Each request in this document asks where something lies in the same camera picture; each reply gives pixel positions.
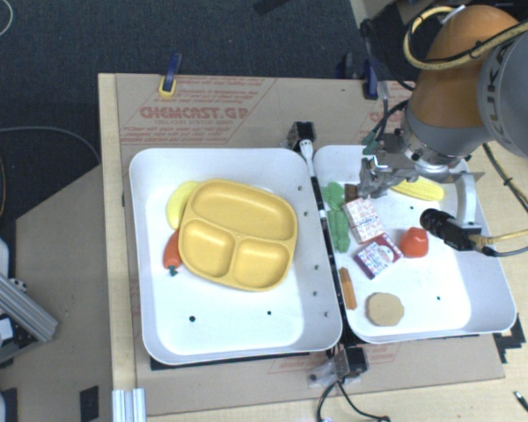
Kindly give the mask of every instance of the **white tray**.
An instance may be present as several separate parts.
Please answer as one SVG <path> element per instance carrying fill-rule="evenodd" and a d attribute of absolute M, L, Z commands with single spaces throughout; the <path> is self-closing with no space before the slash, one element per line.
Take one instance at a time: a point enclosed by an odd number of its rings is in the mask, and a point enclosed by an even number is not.
<path fill-rule="evenodd" d="M 266 292 L 205 280 L 184 266 L 171 276 L 162 252 L 172 229 L 165 205 L 188 180 L 223 178 L 283 197 L 297 214 L 286 279 Z M 333 276 L 303 158 L 287 149 L 147 149 L 129 167 L 143 342 L 162 363 L 185 365 L 325 351 L 342 331 Z"/>
<path fill-rule="evenodd" d="M 362 162 L 361 146 L 327 146 L 314 157 L 321 186 L 329 182 L 357 184 Z M 454 185 L 444 185 L 445 197 L 430 202 L 389 190 L 387 195 L 370 199 L 385 232 L 399 244 L 410 227 L 420 227 L 421 213 L 430 207 L 451 215 L 457 212 Z M 487 232 L 478 202 L 476 222 Z M 402 258 L 370 280 L 352 255 L 358 244 L 350 233 L 348 253 L 335 253 L 337 267 L 346 267 L 356 294 L 356 309 L 348 310 L 348 324 L 360 339 L 372 343 L 406 341 L 500 332 L 516 319 L 510 288 L 498 258 L 474 251 L 456 251 L 444 241 L 429 235 L 429 253 L 424 258 Z M 369 295 L 385 292 L 397 295 L 405 314 L 393 327 L 372 324 L 365 314 Z"/>

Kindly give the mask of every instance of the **pen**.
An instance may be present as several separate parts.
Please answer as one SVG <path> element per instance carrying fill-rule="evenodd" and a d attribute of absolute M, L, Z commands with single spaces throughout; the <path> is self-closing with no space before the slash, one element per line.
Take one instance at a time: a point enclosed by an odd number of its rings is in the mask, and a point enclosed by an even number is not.
<path fill-rule="evenodd" d="M 514 395 L 515 397 L 517 398 L 518 402 L 520 402 L 520 404 L 522 405 L 522 407 L 528 411 L 528 402 L 526 402 L 526 399 L 524 397 L 522 397 L 522 394 L 520 394 L 520 392 L 518 392 L 517 390 L 514 391 Z"/>

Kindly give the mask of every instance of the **small box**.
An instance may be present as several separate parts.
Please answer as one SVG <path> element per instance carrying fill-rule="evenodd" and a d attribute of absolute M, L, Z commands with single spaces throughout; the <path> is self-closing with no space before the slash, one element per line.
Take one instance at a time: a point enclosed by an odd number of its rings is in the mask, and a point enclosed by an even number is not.
<path fill-rule="evenodd" d="M 352 234 L 359 244 L 364 244 L 371 239 L 383 235 L 385 230 L 379 220 L 378 213 L 371 201 L 356 199 L 342 206 L 348 217 L 348 223 Z"/>
<path fill-rule="evenodd" d="M 371 241 L 353 257 L 370 279 L 376 278 L 401 258 L 403 253 L 386 233 Z"/>

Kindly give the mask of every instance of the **wooden table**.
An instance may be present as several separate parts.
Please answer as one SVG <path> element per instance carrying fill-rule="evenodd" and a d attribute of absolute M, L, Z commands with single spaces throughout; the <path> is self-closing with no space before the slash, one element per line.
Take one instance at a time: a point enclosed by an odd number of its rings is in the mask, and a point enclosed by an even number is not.
<path fill-rule="evenodd" d="M 306 86 L 299 80 L 299 86 Z M 358 82 L 348 86 L 360 86 Z M 326 105 L 337 105 L 326 101 Z M 121 146 L 118 123 L 116 75 L 99 75 L 99 110 L 103 156 L 104 202 L 106 214 L 106 252 L 109 286 L 109 313 L 114 389 L 137 387 L 131 305 L 129 301 L 128 256 L 124 209 Z M 528 195 L 528 162 L 495 146 L 495 154 L 518 186 Z M 528 226 L 528 218 L 492 169 L 481 149 L 474 152 L 472 171 L 484 171 L 478 182 L 478 195 L 492 234 L 502 234 Z M 528 401 L 528 252 L 502 260 L 510 283 L 519 318 L 524 328 L 525 343 L 520 349 L 507 352 L 506 377 L 489 382 L 470 382 L 430 388 L 393 390 L 353 396 L 356 405 L 373 414 L 387 414 L 395 421 L 419 420 L 528 420 L 513 391 L 520 391 Z M 199 411 L 149 417 L 163 421 L 245 421 L 315 419 L 316 399 L 280 404 L 241 406 L 214 411 Z M 343 397 L 329 398 L 323 417 L 332 420 L 362 420 Z"/>

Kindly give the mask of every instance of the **dark floor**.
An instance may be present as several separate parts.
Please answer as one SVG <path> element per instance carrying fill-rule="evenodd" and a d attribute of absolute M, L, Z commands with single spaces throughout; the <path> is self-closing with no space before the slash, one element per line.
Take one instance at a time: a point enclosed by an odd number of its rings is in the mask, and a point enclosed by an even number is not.
<path fill-rule="evenodd" d="M 99 149 L 97 75 L 164 73 L 172 51 L 192 75 L 337 77 L 365 58 L 349 0 L 7 0 L 0 37 L 0 128 L 69 130 Z M 528 17 L 528 0 L 477 0 Z M 8 21 L 0 1 L 0 29 Z M 373 20 L 392 66 L 416 70 L 394 5 Z M 0 134 L 7 199 L 0 229 L 90 170 L 82 142 L 55 132 Z"/>

